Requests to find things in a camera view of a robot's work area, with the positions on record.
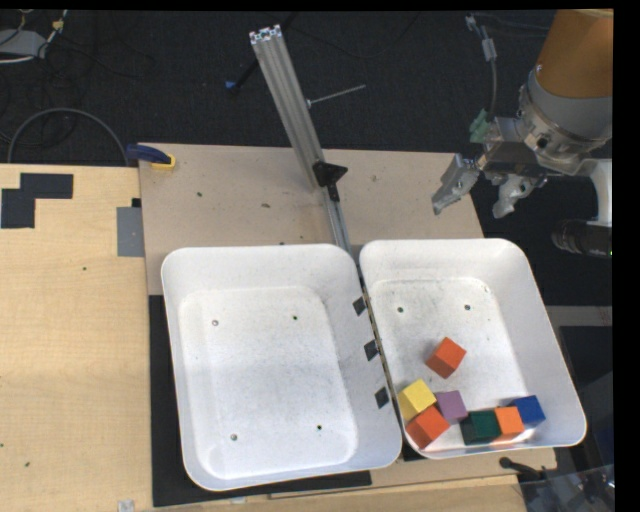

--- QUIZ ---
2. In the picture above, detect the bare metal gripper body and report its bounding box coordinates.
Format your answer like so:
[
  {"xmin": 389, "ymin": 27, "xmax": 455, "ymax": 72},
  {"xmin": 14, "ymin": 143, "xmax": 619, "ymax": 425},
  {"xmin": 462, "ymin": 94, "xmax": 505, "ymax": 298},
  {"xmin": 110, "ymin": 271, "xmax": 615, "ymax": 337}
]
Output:
[{"xmin": 478, "ymin": 84, "xmax": 609, "ymax": 186}]

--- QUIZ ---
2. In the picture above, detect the white plastic tray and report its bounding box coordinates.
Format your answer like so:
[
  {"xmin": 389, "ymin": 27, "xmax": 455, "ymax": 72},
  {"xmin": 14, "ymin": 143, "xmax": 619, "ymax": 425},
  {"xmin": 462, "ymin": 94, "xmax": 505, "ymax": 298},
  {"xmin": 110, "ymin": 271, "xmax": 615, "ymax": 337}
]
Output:
[
  {"xmin": 358, "ymin": 237, "xmax": 588, "ymax": 461},
  {"xmin": 160, "ymin": 243, "xmax": 404, "ymax": 493}
]

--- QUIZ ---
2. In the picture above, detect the red-orange cube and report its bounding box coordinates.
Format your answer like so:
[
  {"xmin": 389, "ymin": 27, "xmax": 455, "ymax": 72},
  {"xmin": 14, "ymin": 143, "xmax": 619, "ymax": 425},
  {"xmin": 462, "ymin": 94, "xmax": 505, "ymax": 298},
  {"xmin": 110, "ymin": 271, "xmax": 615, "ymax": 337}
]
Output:
[
  {"xmin": 404, "ymin": 404, "xmax": 452, "ymax": 451},
  {"xmin": 425, "ymin": 336, "xmax": 468, "ymax": 380}
]

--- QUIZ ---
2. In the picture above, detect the blue cube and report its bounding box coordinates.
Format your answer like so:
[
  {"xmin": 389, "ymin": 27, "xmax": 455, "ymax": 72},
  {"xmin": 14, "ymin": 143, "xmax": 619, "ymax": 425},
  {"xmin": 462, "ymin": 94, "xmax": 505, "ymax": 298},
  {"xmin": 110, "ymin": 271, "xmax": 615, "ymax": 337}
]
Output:
[{"xmin": 508, "ymin": 394, "xmax": 547, "ymax": 428}]

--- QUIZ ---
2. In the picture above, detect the yellow cube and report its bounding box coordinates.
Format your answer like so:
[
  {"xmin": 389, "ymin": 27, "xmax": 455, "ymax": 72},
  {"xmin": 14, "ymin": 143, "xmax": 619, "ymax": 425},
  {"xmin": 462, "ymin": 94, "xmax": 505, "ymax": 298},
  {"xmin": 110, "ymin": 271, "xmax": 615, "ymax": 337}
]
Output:
[{"xmin": 397, "ymin": 378, "xmax": 438, "ymax": 423}]

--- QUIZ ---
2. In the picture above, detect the purple cube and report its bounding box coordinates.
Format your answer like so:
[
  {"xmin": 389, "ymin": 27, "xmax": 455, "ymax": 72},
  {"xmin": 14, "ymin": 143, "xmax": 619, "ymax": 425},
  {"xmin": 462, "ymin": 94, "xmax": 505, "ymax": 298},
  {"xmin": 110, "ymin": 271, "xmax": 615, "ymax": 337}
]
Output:
[{"xmin": 434, "ymin": 389, "xmax": 470, "ymax": 424}]

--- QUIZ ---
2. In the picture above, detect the brown flat board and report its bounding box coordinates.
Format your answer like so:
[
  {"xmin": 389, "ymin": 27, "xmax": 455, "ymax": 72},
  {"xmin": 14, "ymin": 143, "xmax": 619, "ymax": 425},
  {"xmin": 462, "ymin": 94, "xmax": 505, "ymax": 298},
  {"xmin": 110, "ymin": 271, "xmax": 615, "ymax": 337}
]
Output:
[{"xmin": 137, "ymin": 143, "xmax": 559, "ymax": 496}]

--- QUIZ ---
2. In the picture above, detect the orange cube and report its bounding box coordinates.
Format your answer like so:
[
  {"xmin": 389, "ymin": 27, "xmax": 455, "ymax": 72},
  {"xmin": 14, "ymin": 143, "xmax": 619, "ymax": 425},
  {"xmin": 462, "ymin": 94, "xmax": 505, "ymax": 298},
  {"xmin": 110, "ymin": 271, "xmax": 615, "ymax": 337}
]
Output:
[{"xmin": 493, "ymin": 405, "xmax": 526, "ymax": 437}]

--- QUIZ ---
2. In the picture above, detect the dark green cube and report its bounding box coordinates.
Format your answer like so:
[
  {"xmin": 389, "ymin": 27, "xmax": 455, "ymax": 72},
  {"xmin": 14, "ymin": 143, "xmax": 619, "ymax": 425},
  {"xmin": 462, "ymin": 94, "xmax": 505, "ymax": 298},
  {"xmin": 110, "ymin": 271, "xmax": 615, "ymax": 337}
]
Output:
[{"xmin": 459, "ymin": 409, "xmax": 503, "ymax": 447}]

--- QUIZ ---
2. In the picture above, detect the black cylinder on white bracket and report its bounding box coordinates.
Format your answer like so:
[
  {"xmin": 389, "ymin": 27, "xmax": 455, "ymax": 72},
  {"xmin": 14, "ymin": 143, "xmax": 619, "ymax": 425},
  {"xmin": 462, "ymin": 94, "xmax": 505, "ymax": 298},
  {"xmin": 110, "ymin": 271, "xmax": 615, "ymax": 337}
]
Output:
[{"xmin": 550, "ymin": 158, "xmax": 614, "ymax": 259}]

